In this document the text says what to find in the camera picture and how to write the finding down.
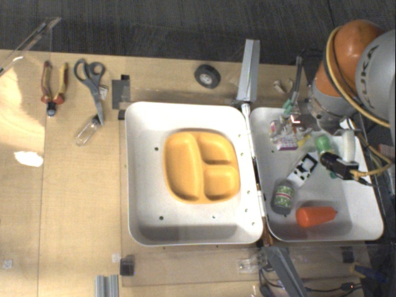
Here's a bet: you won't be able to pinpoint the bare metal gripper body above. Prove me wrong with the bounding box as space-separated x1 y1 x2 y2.
290 99 327 134

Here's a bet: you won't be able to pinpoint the green plastic bottle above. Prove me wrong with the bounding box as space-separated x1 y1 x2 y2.
314 135 335 155

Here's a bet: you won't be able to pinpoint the black and white carton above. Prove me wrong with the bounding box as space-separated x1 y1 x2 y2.
285 153 319 188

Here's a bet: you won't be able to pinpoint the green and white can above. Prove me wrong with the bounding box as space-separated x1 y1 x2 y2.
271 180 296 216

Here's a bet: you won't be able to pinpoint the white plastic tray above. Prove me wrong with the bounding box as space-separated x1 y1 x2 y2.
249 106 385 243
124 101 264 247

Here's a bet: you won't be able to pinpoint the orange carrot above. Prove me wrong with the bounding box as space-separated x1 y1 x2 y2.
295 205 338 228

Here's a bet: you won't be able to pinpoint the black tape roll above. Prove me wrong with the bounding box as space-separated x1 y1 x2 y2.
194 64 222 89

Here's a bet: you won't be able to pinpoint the orange divided plate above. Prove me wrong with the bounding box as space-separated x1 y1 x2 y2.
163 131 242 202

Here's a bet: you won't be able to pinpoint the grey scissors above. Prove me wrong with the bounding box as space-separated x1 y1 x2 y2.
73 58 107 127

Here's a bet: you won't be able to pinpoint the clear plastic bottle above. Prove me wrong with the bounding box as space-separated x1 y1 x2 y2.
74 116 101 147

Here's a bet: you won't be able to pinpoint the red and yellow pliers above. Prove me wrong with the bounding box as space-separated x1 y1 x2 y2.
40 61 70 118

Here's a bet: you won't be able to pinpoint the black cylinder on white bracket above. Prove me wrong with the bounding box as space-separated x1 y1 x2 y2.
320 128 360 181

